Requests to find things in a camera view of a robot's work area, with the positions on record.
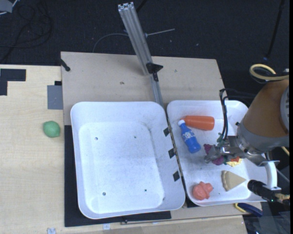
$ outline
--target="green ball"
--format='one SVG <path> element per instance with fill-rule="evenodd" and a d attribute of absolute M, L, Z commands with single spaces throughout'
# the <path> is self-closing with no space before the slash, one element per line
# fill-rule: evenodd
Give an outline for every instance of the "green ball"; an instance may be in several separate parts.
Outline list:
<path fill-rule="evenodd" d="M 45 135 L 47 135 L 50 138 L 55 138 L 60 136 L 60 126 L 58 123 L 54 121 L 47 121 L 43 124 L 43 131 Z"/>

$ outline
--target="black clamp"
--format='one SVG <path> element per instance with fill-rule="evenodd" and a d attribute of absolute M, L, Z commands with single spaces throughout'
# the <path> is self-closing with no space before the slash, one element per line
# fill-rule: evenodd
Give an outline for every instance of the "black clamp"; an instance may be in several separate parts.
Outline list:
<path fill-rule="evenodd" d="M 153 79 L 155 81 L 158 81 L 157 72 L 159 72 L 163 68 L 163 66 L 149 62 L 146 64 L 146 68 L 147 68 L 149 74 L 153 74 Z"/>

